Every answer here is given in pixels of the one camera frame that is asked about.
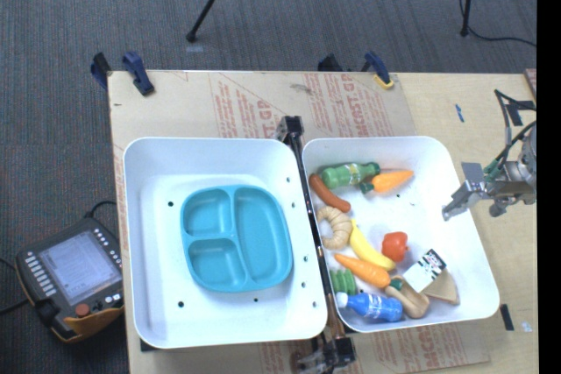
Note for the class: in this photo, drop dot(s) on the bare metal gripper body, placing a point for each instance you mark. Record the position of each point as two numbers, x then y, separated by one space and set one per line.
515 184

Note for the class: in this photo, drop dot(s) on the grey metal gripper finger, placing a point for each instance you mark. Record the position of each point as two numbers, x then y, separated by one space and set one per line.
472 174
460 201

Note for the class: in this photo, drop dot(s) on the white plastic tray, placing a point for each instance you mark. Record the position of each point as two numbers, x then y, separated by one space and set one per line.
438 206
153 276

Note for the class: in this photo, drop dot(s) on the orange carrot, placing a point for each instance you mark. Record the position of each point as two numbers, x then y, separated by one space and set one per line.
364 269
390 181

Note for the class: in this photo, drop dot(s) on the red-orange pepper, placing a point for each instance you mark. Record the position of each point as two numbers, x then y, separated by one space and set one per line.
394 246

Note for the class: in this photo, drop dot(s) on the white carton with dark print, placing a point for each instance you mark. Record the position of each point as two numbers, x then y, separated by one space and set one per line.
423 273

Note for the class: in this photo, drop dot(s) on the tan sandwich wedge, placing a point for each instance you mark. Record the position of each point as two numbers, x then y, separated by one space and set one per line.
446 289

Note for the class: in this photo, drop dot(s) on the yellow banana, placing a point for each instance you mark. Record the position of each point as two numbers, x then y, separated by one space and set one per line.
366 249

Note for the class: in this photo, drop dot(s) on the tan hot dog bun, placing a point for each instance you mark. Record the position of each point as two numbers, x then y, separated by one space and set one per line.
412 302

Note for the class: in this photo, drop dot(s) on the green plastic bottle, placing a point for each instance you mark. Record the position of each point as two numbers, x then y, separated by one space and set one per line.
346 175

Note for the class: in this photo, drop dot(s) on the beige croissant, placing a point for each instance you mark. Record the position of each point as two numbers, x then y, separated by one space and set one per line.
339 232

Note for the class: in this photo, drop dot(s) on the red-brown sausage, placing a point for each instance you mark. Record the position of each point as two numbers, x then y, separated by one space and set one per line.
326 192

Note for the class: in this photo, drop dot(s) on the blue plastic bottle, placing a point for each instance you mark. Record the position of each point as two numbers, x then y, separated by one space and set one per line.
372 306

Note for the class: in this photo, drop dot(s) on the green ribbed toy vegetable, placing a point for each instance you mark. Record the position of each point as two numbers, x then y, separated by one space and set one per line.
342 281

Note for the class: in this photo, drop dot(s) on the thin black rod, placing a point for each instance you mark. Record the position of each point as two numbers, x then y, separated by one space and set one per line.
312 219

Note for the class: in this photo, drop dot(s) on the blue divided plate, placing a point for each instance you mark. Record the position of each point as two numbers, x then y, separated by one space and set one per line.
258 232

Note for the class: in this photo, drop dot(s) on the brown cardboard board red print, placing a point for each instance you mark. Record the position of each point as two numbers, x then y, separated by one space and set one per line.
263 105

